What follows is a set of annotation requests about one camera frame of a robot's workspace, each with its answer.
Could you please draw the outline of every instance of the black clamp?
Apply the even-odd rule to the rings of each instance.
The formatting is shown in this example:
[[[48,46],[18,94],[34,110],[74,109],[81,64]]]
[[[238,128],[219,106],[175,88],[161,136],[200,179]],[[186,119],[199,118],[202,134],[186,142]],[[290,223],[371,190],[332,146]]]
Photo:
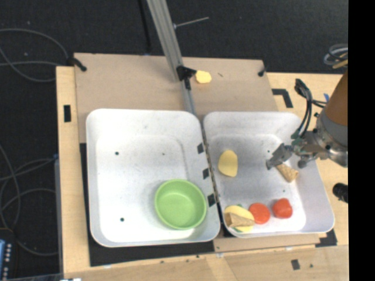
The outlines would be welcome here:
[[[264,73],[265,73],[266,71],[267,71],[267,67],[264,66],[264,68],[263,68],[261,71],[258,72],[258,76],[259,76],[259,77],[263,77],[263,75],[264,75]]]
[[[87,67],[85,67],[78,59],[74,57],[68,57],[66,59],[66,64],[67,66],[77,66],[78,68],[81,69],[82,72],[87,71]]]
[[[190,78],[197,73],[196,70],[193,70],[192,68],[187,68],[184,66],[178,66],[177,67],[177,74],[180,81],[185,82],[185,88],[187,90],[191,90],[192,87],[190,85]]]

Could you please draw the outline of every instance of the small yellow object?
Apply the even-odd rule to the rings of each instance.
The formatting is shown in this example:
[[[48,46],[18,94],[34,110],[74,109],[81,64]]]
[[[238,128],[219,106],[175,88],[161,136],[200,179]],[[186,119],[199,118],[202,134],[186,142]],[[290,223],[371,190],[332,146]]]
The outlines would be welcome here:
[[[225,208],[224,215],[228,213],[233,213],[235,215],[238,215],[239,217],[246,218],[248,220],[251,220],[249,223],[251,225],[249,226],[241,226],[241,227],[235,227],[235,230],[238,232],[250,232],[254,227],[254,216],[249,210],[239,206],[239,205],[231,205]]]
[[[232,150],[226,150],[220,155],[217,168],[226,176],[236,177],[238,171],[237,155]]]
[[[209,83],[212,80],[211,74],[205,71],[197,71],[195,78],[198,83]]]
[[[298,171],[295,169],[292,169],[291,167],[288,167],[285,164],[281,164],[276,166],[278,171],[282,174],[282,176],[285,178],[287,182],[292,182],[298,177]]]

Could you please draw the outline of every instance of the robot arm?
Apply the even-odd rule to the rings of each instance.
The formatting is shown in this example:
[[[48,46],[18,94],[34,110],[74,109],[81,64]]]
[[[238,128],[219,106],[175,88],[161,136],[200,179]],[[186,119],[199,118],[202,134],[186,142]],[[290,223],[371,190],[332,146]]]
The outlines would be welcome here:
[[[299,79],[296,80],[295,89],[306,98],[307,108],[301,126],[291,136],[291,145],[283,143],[266,161],[268,169],[280,165],[288,160],[292,154],[301,159],[298,167],[305,167],[309,161],[331,159],[343,167],[347,167],[347,71],[337,84],[330,100],[323,107],[312,131],[307,131],[311,118],[311,105],[317,101],[307,86]]]

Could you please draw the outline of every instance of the black floor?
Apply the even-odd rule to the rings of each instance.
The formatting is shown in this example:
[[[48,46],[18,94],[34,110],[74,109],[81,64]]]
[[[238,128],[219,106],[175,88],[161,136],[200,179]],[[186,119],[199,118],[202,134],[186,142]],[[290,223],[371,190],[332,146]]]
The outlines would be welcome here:
[[[262,59],[268,71],[341,73],[325,65],[323,57],[331,45],[348,42],[349,0],[167,2],[176,24],[210,18],[177,28],[183,56]],[[142,4],[150,30],[151,54],[161,55],[145,0]],[[137,0],[0,0],[0,30],[9,28],[45,33],[59,41],[69,56],[74,52],[148,52]],[[56,44],[38,35],[0,32],[0,47],[13,62],[66,61]],[[4,62],[0,55],[0,64]],[[36,79],[54,77],[53,66],[17,68]],[[27,162],[51,159],[58,154],[54,82],[32,82],[10,66],[0,66],[0,145],[14,170]],[[0,154],[0,178],[10,173]],[[21,193],[38,188],[53,190],[53,163],[16,179]],[[16,196],[14,184],[9,179],[0,197],[1,205]],[[8,225],[16,213],[17,203],[4,210]],[[22,196],[14,232],[21,243],[37,253],[56,251],[54,195],[38,191]],[[58,272],[57,256],[36,256],[19,248],[17,277]]]

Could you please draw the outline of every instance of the red toy tomato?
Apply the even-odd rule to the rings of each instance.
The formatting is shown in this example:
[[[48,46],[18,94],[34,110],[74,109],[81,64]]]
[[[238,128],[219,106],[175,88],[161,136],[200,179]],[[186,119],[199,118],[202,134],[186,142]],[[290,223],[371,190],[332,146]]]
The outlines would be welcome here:
[[[277,218],[290,218],[293,208],[287,198],[281,198],[272,206],[272,211]]]
[[[262,203],[254,203],[248,208],[254,216],[256,224],[265,224],[271,218],[271,212],[268,207]]]

